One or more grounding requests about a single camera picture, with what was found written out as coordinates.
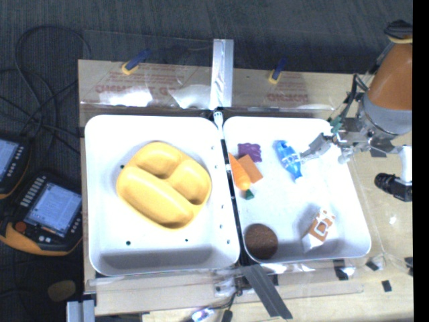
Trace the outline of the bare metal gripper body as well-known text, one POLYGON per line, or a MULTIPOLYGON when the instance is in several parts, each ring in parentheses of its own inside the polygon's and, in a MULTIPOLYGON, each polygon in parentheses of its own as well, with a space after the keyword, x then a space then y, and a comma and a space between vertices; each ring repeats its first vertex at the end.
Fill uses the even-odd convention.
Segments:
POLYGON ((387 133, 368 119, 336 117, 330 122, 332 142, 341 149, 342 157, 369 152, 372 157, 399 154, 403 146, 395 146, 395 134, 387 133))

